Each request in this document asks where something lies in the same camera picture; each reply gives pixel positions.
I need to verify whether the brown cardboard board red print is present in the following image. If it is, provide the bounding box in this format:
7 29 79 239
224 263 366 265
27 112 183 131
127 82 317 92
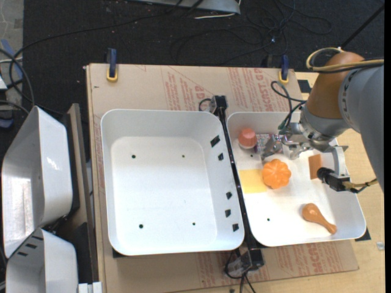
85 62 360 293

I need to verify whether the black cylinder on white bracket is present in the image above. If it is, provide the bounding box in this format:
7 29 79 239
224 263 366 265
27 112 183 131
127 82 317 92
316 145 352 193

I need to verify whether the yellow cheese slice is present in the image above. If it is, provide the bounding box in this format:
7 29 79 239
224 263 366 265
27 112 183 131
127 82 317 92
238 168 269 195

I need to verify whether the brown flat rectangle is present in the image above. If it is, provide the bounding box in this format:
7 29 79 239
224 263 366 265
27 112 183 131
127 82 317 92
307 154 324 181

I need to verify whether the pink cup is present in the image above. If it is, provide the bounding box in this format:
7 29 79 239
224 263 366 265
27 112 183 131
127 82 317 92
238 128 258 150

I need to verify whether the orange toy chicken drumstick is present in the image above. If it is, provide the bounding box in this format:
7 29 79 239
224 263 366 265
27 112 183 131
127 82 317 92
301 202 338 236

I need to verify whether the white packet with purple print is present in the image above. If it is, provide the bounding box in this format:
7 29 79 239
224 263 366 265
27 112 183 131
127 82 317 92
253 133 274 154

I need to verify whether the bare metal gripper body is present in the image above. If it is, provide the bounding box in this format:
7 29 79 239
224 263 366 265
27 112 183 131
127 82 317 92
279 122 336 154

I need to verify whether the black block with thin wires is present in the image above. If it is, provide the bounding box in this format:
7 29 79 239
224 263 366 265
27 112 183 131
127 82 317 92
210 95 228 114
227 248 265 278

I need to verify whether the thin black rod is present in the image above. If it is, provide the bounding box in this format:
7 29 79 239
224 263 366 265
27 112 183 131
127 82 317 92
217 107 261 253

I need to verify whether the orange toy pumpkin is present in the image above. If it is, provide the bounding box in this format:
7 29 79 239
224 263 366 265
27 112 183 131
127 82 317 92
261 159 292 190

